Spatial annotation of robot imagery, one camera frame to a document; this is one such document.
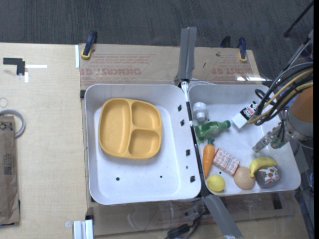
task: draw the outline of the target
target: lemon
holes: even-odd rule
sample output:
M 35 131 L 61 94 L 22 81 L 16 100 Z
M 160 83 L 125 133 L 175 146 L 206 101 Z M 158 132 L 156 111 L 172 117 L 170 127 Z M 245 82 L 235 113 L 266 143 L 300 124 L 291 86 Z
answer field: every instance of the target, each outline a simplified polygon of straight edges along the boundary
M 207 186 L 215 192 L 220 192 L 225 188 L 225 180 L 218 174 L 213 174 L 207 178 Z

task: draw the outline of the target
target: orange object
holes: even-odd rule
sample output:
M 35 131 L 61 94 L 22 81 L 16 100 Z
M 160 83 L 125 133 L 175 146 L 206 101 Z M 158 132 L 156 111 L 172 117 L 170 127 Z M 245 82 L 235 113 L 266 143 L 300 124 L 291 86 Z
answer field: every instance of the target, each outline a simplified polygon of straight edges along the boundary
M 205 178 L 208 176 L 210 167 L 213 163 L 213 159 L 215 156 L 215 147 L 213 145 L 214 140 L 212 138 L 208 138 L 208 144 L 204 147 L 203 151 L 203 158 L 202 158 L 202 163 L 203 163 L 203 172 Z
M 310 87 L 299 93 L 291 105 L 293 115 L 309 123 L 314 122 L 314 88 Z

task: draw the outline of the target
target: green bottle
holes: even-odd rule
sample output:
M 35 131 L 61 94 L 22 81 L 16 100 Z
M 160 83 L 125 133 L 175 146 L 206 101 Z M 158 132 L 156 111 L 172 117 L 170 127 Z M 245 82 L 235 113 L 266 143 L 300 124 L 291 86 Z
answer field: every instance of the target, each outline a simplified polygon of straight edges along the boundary
M 198 137 L 199 142 L 203 142 L 205 137 L 211 135 L 211 134 L 217 134 L 221 132 L 224 129 L 227 129 L 230 127 L 230 121 L 225 120 L 224 122 L 218 122 L 218 121 L 210 121 L 205 124 L 200 124 L 195 127 L 195 133 Z

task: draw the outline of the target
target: yellow divided plate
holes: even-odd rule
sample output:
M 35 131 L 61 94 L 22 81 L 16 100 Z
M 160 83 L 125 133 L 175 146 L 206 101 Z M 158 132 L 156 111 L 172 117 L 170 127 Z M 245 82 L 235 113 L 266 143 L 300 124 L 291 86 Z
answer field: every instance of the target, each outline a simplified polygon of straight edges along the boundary
M 161 143 L 160 112 L 144 101 L 109 99 L 102 106 L 98 133 L 100 147 L 109 155 L 136 159 L 153 157 Z

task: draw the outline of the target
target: paper bag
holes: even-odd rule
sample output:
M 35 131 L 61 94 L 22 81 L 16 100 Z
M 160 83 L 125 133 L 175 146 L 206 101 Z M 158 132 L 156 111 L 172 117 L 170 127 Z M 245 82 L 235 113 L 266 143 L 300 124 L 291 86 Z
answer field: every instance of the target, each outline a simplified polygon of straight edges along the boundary
M 16 174 L 15 126 L 13 116 L 0 116 L 0 224 L 19 221 Z

